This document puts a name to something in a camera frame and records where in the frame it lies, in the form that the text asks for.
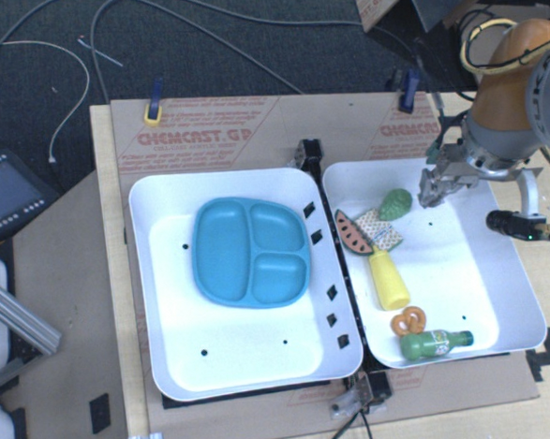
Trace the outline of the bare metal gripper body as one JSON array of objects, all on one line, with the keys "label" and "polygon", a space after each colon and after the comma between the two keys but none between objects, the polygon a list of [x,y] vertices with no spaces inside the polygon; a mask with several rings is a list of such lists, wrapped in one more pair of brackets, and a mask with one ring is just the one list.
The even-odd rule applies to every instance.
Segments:
[{"label": "bare metal gripper body", "polygon": [[470,142],[447,143],[434,148],[428,161],[431,192],[458,191],[475,187],[480,180],[511,181],[521,172],[519,160],[509,160]]}]

